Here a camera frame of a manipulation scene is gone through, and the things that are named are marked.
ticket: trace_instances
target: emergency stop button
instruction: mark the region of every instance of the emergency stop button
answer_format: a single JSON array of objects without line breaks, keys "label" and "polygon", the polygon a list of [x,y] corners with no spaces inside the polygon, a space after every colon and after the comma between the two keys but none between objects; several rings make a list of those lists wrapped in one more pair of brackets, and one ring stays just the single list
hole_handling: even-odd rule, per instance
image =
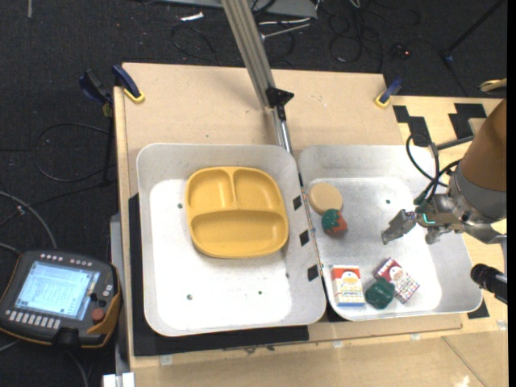
[{"label": "emergency stop button", "polygon": [[95,324],[99,324],[104,319],[104,317],[106,317],[106,314],[102,308],[95,308],[93,311],[91,311],[91,318]]}]

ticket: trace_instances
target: small box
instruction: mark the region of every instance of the small box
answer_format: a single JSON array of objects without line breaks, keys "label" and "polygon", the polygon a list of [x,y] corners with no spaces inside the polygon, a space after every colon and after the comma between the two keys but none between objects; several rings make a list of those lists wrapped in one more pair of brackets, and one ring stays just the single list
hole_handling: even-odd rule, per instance
[{"label": "small box", "polygon": [[393,258],[389,258],[374,277],[376,279],[384,277],[387,282],[392,282],[396,290],[396,298],[403,303],[409,301],[419,288],[418,282]]},{"label": "small box", "polygon": [[355,265],[333,265],[331,284],[337,306],[365,305],[360,269]]}]

